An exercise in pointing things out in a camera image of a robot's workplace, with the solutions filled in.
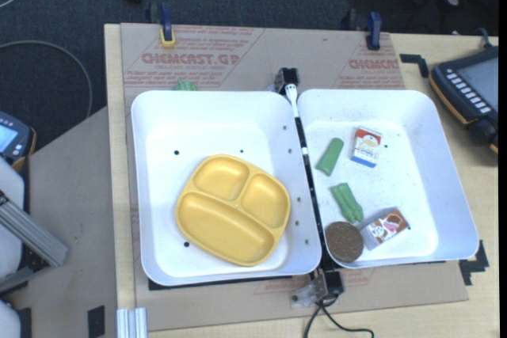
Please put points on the green toy vegetable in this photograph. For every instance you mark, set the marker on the green toy vegetable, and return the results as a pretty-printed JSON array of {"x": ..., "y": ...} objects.
[{"x": 185, "y": 85}]

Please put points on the brown and white carton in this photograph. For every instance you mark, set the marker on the brown and white carton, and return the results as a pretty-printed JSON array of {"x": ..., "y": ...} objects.
[{"x": 385, "y": 229}]

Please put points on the thin black and white rod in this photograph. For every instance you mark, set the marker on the thin black and white rod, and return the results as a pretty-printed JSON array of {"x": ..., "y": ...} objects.
[{"x": 306, "y": 158}]

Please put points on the yellow divided plate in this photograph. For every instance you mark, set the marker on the yellow divided plate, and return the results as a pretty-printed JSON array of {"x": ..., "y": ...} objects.
[{"x": 233, "y": 210}]

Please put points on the red white blue carton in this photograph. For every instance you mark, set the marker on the red white blue carton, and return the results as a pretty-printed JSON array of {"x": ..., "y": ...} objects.
[{"x": 366, "y": 147}]

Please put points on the white plastic tray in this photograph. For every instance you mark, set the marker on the white plastic tray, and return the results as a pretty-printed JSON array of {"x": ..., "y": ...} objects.
[
  {"x": 166, "y": 111},
  {"x": 420, "y": 178}
]

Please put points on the green asparagus bundle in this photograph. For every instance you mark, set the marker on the green asparagus bundle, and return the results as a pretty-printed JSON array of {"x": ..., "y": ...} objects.
[{"x": 348, "y": 202}]

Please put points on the green celery stick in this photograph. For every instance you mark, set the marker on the green celery stick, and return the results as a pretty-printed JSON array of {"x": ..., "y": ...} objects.
[{"x": 330, "y": 157}]

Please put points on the brown cardboard board red print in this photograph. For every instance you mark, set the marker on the brown cardboard board red print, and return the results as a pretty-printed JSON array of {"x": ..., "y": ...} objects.
[{"x": 237, "y": 55}]

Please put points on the brown round biscuit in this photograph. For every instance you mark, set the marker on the brown round biscuit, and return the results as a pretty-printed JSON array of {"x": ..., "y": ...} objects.
[{"x": 344, "y": 242}]

